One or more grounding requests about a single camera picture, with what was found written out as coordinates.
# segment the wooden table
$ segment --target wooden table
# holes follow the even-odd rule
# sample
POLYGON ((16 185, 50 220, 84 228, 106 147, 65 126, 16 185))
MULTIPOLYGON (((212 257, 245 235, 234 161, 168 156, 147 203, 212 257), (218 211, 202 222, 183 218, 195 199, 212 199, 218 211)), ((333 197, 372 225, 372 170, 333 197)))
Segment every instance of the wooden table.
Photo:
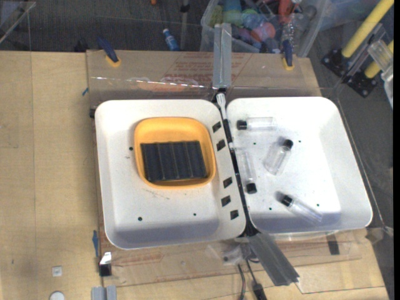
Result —
MULTIPOLYGON (((86 56, 4 51, 0 63, 0 300, 90 299, 103 281, 86 56)), ((309 60, 298 63, 316 83, 309 60)), ((296 267, 302 285, 267 287, 268 299, 388 299, 365 233, 354 232, 359 259, 296 267)), ((240 285, 228 274, 119 287, 117 298, 237 299, 240 285)))

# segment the dark gray floor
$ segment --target dark gray floor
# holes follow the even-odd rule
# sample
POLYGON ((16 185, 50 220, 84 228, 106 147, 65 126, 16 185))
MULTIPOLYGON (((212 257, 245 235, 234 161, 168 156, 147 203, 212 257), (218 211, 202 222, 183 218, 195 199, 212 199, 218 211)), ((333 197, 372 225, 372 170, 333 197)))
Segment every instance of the dark gray floor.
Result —
MULTIPOLYGON (((182 0, 32 0, 36 7, 31 13, 31 42, 34 51, 74 51, 79 39, 84 38, 91 49, 97 49, 96 38, 102 36, 115 49, 168 50, 162 30, 169 27, 179 38, 182 0)), ((209 0, 190 0, 186 50, 197 51, 201 41, 200 20, 209 0)), ((394 12, 382 20, 389 39, 393 38, 394 12)), ((12 39, 23 39, 27 28, 23 24, 12 39)), ((332 72, 320 64, 331 49, 346 42, 346 28, 337 27, 320 32, 309 57, 321 87, 333 88, 337 82, 332 72)), ((0 49, 15 49, 5 42, 0 49)), ((342 108, 351 136, 356 144, 366 186, 374 209, 370 228, 393 228, 393 111, 381 86, 367 98, 356 94, 346 85, 339 85, 338 96, 332 96, 342 108)), ((387 233, 374 240, 376 256, 388 293, 394 299, 394 240, 387 233)))

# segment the yellow pole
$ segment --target yellow pole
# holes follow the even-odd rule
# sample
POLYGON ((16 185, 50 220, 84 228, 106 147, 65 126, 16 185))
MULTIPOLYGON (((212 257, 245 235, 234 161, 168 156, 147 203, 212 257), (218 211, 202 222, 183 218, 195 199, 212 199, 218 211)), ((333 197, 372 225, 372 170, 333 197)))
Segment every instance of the yellow pole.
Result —
POLYGON ((383 18, 394 4, 394 0, 380 0, 369 16, 364 20, 356 33, 351 37, 346 47, 342 50, 345 58, 350 58, 357 50, 368 34, 375 28, 376 24, 383 18))
MULTIPOLYGON (((387 48, 393 53, 394 52, 394 39, 387 45, 387 48)), ((381 68, 373 61, 367 69, 365 69, 364 74, 367 78, 372 79, 374 76, 378 74, 381 68)))

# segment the white tray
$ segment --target white tray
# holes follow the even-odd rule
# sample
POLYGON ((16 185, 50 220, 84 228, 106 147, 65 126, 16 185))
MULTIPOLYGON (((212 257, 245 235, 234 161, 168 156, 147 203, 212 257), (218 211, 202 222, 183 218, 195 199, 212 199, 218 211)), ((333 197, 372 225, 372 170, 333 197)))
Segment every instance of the white tray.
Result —
POLYGON ((235 148, 246 148, 257 175, 256 194, 246 193, 254 226, 269 233, 340 231, 367 226, 369 203, 348 135, 337 107, 323 97, 236 99, 227 107, 235 148), (274 117, 275 131, 238 131, 237 120, 274 117), (263 166, 270 146, 291 139, 292 153, 280 176, 263 166), (276 199, 296 196, 322 212, 317 226, 298 218, 276 199))
POLYGON ((246 219, 228 144, 217 151, 214 179, 197 189, 154 189, 136 168, 133 134, 146 118, 189 117, 203 123, 212 144, 226 137, 219 110, 205 100, 119 100, 102 103, 95 113, 101 196, 106 235, 122 249, 224 240, 240 235, 246 219), (223 181, 232 178, 232 184, 223 181), (231 202, 223 206, 221 199, 231 202), (231 213, 237 217, 231 219, 231 213))

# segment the blue bottle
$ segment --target blue bottle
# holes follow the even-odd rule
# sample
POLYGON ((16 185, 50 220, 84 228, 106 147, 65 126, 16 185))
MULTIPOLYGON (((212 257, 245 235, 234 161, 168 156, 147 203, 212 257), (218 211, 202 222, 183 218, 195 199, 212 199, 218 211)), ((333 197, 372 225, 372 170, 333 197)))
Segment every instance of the blue bottle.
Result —
POLYGON ((169 50, 171 51, 181 50, 181 48, 178 45, 178 42, 175 40, 174 36, 169 32, 169 29, 162 30, 162 33, 165 36, 165 42, 167 43, 169 50))

